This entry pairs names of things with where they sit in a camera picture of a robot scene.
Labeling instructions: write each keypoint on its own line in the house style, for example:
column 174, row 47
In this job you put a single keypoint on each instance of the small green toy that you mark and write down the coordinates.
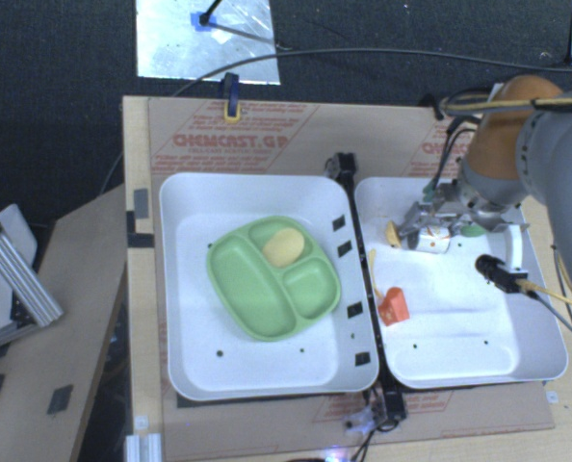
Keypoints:
column 474, row 231

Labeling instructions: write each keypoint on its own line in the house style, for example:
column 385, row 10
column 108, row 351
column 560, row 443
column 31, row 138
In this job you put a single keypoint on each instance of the green divided plate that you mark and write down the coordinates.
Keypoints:
column 247, row 287

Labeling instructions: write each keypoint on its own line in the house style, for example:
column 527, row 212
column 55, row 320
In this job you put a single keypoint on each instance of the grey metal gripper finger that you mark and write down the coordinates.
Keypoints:
column 458, row 228
column 415, row 220

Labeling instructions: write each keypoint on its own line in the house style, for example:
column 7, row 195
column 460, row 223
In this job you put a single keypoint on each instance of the thin black rod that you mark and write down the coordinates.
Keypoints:
column 365, row 277

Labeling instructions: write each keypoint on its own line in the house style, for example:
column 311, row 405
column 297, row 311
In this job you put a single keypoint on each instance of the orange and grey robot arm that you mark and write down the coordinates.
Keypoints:
column 551, row 161

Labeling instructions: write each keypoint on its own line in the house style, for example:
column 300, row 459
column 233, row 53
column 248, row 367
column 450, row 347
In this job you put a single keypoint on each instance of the thin yellow toy fry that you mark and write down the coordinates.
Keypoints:
column 372, row 270

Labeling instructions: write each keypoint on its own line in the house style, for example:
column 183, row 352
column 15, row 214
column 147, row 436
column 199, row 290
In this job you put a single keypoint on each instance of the brown cardboard board red print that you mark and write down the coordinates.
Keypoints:
column 286, row 152

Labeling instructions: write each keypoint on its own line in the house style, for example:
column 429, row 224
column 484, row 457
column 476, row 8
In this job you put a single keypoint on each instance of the black cylinder on white bracket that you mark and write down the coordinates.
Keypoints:
column 500, row 277

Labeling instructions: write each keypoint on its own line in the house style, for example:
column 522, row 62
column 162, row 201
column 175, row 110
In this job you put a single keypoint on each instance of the yellow toy potato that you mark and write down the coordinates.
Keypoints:
column 283, row 247

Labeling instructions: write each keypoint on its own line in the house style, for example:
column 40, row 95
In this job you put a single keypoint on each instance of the yellow toy banana piece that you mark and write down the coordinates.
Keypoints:
column 393, row 235

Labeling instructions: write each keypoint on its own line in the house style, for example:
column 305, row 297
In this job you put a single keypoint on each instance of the orange toy carton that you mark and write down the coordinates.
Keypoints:
column 394, row 307

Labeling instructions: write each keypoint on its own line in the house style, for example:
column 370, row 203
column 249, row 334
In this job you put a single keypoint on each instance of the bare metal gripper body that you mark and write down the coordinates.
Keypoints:
column 464, row 207

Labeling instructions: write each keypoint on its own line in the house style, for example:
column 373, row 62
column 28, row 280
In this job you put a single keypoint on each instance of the white can with orange print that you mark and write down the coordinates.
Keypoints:
column 433, row 241

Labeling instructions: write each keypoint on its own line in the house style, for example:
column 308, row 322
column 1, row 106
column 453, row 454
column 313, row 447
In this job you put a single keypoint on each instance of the white plastic tray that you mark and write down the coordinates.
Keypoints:
column 204, row 354
column 459, row 325

